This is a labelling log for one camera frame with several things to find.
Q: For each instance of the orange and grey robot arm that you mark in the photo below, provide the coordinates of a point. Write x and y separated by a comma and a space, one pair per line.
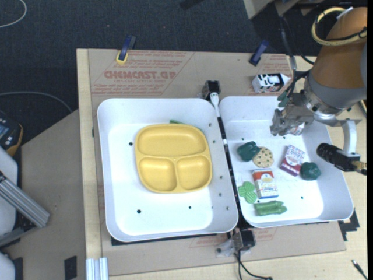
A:
341, 63

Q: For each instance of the small white and red carton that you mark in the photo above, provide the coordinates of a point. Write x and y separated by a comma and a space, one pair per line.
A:
298, 129

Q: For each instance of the black cylinder on white bracket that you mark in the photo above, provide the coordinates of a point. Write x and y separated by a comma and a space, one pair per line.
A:
335, 154

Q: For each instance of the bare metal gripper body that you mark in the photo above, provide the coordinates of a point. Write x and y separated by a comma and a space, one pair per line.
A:
300, 108

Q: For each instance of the dark green toy broccoli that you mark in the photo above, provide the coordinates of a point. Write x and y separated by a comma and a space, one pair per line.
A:
310, 171

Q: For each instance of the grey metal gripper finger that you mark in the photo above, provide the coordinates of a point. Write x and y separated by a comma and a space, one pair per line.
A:
276, 123
287, 127

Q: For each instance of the black and white cow-print carton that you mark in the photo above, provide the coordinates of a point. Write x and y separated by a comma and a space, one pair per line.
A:
266, 83

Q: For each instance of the orange and white carton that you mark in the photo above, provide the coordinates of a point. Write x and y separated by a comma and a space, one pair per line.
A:
264, 184

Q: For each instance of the tan chocolate chip biscuit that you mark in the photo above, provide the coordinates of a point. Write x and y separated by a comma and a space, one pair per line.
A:
263, 157

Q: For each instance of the yellow divided plate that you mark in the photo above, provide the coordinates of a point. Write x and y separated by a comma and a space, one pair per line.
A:
172, 156

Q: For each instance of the light green toy leaf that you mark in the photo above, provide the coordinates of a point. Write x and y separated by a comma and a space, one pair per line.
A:
247, 192

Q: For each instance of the thin black and white rod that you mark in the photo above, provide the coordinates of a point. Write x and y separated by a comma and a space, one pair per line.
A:
225, 141

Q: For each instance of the brown cardboard board red print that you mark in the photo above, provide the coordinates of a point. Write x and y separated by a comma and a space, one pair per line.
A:
186, 66

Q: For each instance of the dark green toy pepper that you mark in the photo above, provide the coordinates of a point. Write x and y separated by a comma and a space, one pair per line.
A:
247, 151

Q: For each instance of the white plastic tray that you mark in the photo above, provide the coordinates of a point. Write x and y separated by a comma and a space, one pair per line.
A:
303, 206
163, 214

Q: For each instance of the green flat toy vegetable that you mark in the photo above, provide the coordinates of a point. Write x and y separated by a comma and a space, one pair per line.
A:
177, 122

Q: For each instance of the green toy asparagus bundle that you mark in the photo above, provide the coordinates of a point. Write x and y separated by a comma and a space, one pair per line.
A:
269, 208

